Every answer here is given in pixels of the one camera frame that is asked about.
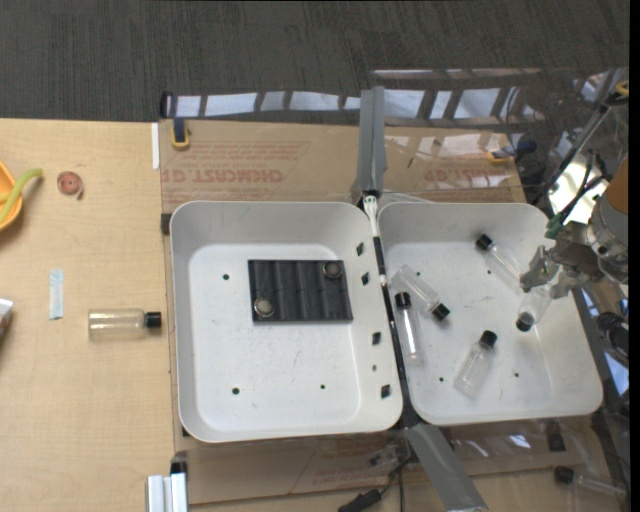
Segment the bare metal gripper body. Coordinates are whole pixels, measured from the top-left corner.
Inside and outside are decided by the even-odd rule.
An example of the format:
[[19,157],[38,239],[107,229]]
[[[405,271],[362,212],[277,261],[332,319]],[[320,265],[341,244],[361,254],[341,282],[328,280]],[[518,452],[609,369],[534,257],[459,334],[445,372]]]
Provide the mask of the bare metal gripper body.
[[551,258],[592,281],[609,278],[627,284],[629,278],[628,236],[621,229],[570,221],[555,237]]

